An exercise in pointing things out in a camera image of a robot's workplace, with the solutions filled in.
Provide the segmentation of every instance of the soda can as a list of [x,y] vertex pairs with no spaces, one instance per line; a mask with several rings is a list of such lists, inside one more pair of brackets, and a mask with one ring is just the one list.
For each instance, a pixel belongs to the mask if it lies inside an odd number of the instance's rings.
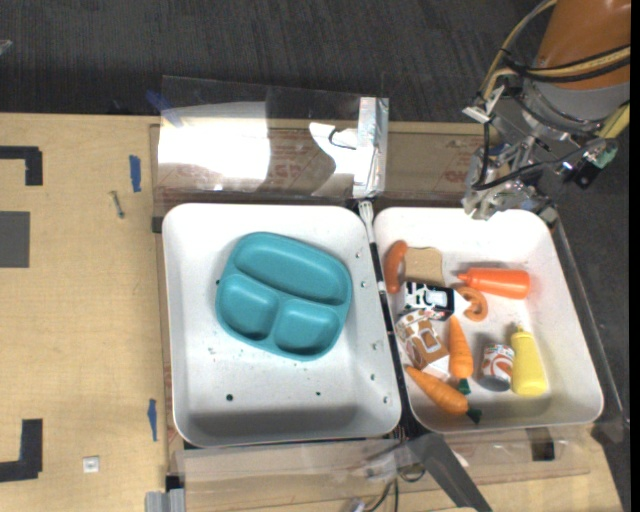
[[490,343],[484,347],[478,383],[490,391],[511,388],[514,350],[503,343]]

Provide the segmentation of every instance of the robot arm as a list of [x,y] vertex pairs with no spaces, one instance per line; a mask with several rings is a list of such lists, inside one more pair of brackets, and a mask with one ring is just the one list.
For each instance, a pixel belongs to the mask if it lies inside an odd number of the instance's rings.
[[[550,8],[534,64],[517,62],[518,36]],[[616,154],[629,122],[630,54],[630,0],[545,0],[523,18],[463,111],[485,127],[467,176],[467,214],[519,208],[553,226],[564,184],[588,187]]]

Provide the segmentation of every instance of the mustard bottle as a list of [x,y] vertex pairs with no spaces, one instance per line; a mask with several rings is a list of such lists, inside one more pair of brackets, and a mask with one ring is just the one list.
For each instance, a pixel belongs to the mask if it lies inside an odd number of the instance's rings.
[[520,396],[543,394],[548,388],[547,379],[533,335],[518,326],[518,331],[511,336],[511,346],[515,351],[512,391]]

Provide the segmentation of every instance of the teal divided plate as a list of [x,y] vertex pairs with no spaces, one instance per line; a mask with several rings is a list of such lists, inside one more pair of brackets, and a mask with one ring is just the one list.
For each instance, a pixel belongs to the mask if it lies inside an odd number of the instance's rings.
[[234,338],[308,361],[335,345],[351,294],[349,271],[330,254],[282,235],[252,233],[229,256],[216,315]]

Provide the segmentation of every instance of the dark background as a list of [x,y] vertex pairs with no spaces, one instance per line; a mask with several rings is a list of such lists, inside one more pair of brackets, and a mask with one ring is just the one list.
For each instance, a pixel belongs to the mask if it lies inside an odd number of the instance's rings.
[[[536,4],[0,0],[0,39],[14,42],[0,56],[0,111],[155,115],[145,94],[175,75],[384,95],[392,121],[470,122],[462,108]],[[535,54],[545,16],[520,38],[523,58]],[[590,298],[593,316],[583,317],[619,394],[602,439],[630,510],[629,129],[620,146],[589,189],[567,187],[559,210]]]

